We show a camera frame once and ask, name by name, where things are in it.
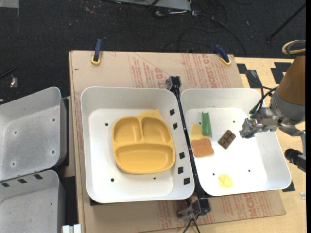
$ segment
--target blue and yellow clamp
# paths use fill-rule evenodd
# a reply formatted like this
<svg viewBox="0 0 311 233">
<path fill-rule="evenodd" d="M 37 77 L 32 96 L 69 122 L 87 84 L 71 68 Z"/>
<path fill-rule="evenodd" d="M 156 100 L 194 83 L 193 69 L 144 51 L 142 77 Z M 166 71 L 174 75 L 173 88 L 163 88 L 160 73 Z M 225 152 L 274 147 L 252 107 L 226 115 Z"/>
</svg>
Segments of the blue and yellow clamp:
<svg viewBox="0 0 311 233">
<path fill-rule="evenodd" d="M 221 62 L 223 62 L 225 65 L 228 66 L 231 64 L 231 60 L 229 59 L 228 54 L 221 46 L 215 45 L 214 52 L 220 56 Z"/>
<path fill-rule="evenodd" d="M 101 61 L 100 51 L 102 46 L 102 40 L 97 39 L 96 45 L 95 45 L 95 53 L 92 55 L 92 64 L 99 65 Z"/>
</svg>

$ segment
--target white tray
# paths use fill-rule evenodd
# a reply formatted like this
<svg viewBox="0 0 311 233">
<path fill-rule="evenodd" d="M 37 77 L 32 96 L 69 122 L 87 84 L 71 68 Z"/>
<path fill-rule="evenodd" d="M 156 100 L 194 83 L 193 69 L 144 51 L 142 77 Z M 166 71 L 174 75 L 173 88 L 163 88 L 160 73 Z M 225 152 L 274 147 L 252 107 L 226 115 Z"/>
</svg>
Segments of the white tray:
<svg viewBox="0 0 311 233">
<path fill-rule="evenodd" d="M 194 181 L 189 152 L 177 99 L 172 92 L 165 89 L 90 87 L 81 95 L 81 107 L 86 188 L 94 201 L 178 200 L 192 195 Z M 112 126 L 121 117 L 139 116 L 142 111 L 154 109 L 159 109 L 171 131 L 175 164 L 171 169 L 156 174 L 124 173 L 114 159 Z"/>
<path fill-rule="evenodd" d="M 60 233 L 65 191 L 52 170 L 0 183 L 0 233 Z"/>
<path fill-rule="evenodd" d="M 209 112 L 214 154 L 195 157 L 200 185 L 210 195 L 221 196 L 283 189 L 291 175 L 275 132 L 262 132 L 250 139 L 240 137 L 239 130 L 249 110 L 261 95 L 253 89 L 188 89 L 181 94 L 188 134 L 192 124 L 201 122 L 201 112 Z M 224 149 L 218 140 L 231 130 L 236 138 Z M 221 188 L 219 176 L 228 175 L 230 188 Z"/>
<path fill-rule="evenodd" d="M 60 165 L 66 130 L 66 109 L 56 87 L 1 105 L 0 181 Z"/>
</svg>

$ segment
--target yellow divided plate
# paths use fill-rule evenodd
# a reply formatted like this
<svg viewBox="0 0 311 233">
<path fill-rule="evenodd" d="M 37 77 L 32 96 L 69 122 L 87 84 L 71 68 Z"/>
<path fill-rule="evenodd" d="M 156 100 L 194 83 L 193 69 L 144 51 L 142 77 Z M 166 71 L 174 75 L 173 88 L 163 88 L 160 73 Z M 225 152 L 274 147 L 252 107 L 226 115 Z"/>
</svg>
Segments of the yellow divided plate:
<svg viewBox="0 0 311 233">
<path fill-rule="evenodd" d="M 116 163 L 126 173 L 164 172 L 175 163 L 173 138 L 159 110 L 118 119 L 112 145 Z"/>
</svg>

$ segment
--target cardboard sheet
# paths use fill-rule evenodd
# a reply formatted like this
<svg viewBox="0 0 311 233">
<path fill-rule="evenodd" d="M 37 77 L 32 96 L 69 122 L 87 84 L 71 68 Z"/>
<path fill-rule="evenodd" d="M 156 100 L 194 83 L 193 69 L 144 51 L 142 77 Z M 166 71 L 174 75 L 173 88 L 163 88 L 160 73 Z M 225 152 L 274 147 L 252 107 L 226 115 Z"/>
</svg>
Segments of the cardboard sheet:
<svg viewBox="0 0 311 233">
<path fill-rule="evenodd" d="M 169 76 L 180 76 L 182 89 L 242 88 L 235 58 L 225 66 L 215 54 L 166 54 L 102 52 L 99 66 L 91 64 L 92 52 L 69 54 L 71 91 L 75 102 L 78 153 L 77 184 L 79 220 L 86 233 L 138 233 L 185 227 L 177 211 L 184 201 L 151 201 L 91 205 L 86 190 L 80 95 L 90 86 L 163 88 Z M 213 224 L 285 214 L 279 191 L 240 194 L 209 199 L 212 211 L 198 219 L 198 224 Z"/>
</svg>

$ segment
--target blue clamp handle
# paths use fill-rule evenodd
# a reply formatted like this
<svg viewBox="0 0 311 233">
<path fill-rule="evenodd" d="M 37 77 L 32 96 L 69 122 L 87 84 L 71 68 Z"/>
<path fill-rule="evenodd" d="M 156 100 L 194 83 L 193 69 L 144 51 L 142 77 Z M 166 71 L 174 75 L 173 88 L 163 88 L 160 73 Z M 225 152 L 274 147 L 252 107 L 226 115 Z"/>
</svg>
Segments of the blue clamp handle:
<svg viewBox="0 0 311 233">
<path fill-rule="evenodd" d="M 226 61 L 227 63 L 230 63 L 228 54 L 226 53 L 226 51 L 219 45 L 215 45 L 214 46 L 214 51 L 216 54 L 218 54 L 224 61 Z"/>
<path fill-rule="evenodd" d="M 93 57 L 93 61 L 97 62 L 99 59 L 99 53 L 101 51 L 101 46 L 102 46 L 102 40 L 101 39 L 97 39 L 96 45 L 95 45 L 95 54 Z"/>
</svg>

